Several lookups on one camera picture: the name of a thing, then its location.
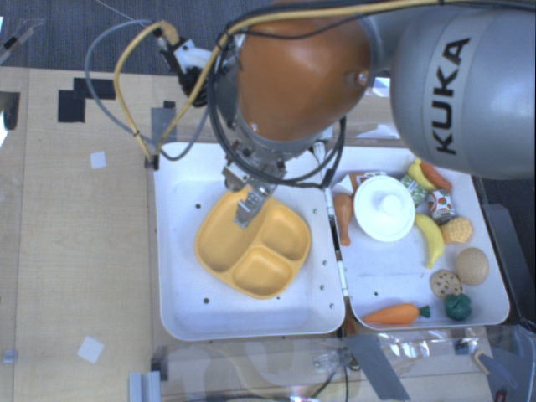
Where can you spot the orange carrot with green top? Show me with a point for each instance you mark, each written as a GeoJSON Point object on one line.
{"type": "Point", "coordinates": [393, 314]}

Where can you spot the white carton with green print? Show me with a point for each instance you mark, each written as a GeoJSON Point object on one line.
{"type": "Point", "coordinates": [414, 189]}

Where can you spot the pale wood board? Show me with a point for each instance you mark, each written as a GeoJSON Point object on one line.
{"type": "Point", "coordinates": [79, 233]}

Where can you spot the thin black and white rod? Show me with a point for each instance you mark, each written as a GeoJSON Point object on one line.
{"type": "Point", "coordinates": [337, 249]}

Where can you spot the white can with orange print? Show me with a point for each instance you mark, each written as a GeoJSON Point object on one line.
{"type": "Point", "coordinates": [441, 205]}

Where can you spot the yellow corn piece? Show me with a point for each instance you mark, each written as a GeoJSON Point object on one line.
{"type": "Point", "coordinates": [457, 230]}

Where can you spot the orange and white carton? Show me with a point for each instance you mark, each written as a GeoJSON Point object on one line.
{"type": "Point", "coordinates": [349, 181]}

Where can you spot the orange carrot without leaves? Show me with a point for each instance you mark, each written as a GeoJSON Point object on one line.
{"type": "Point", "coordinates": [437, 177]}

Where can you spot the black cylinder on white bracket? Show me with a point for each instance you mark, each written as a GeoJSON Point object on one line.
{"type": "Point", "coordinates": [186, 59]}

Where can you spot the yellow divided plate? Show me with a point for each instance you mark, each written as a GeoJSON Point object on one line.
{"type": "Point", "coordinates": [259, 262]}

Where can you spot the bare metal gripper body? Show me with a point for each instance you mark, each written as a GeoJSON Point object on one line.
{"type": "Point", "coordinates": [255, 166]}

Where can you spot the white plastic tray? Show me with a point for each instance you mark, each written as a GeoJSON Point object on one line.
{"type": "Point", "coordinates": [389, 274]}
{"type": "Point", "coordinates": [184, 291]}

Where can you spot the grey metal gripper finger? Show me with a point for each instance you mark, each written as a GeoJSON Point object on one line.
{"type": "Point", "coordinates": [248, 212]}

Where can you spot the white bowl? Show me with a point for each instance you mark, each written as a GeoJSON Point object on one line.
{"type": "Point", "coordinates": [383, 212]}

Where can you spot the green broccoli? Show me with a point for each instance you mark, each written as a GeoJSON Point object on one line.
{"type": "Point", "coordinates": [457, 307]}

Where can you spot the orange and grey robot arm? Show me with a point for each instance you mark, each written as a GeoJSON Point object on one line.
{"type": "Point", "coordinates": [305, 73]}

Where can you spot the brown toy chicken drumstick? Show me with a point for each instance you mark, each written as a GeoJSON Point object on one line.
{"type": "Point", "coordinates": [343, 216]}

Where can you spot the yellow banana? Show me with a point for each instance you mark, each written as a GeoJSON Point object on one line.
{"type": "Point", "coordinates": [433, 237]}
{"type": "Point", "coordinates": [416, 174]}

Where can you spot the beige round bread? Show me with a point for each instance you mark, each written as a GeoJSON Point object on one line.
{"type": "Point", "coordinates": [472, 266]}

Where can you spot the tan dotted biscuit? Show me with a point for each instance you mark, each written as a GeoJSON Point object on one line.
{"type": "Point", "coordinates": [445, 284]}

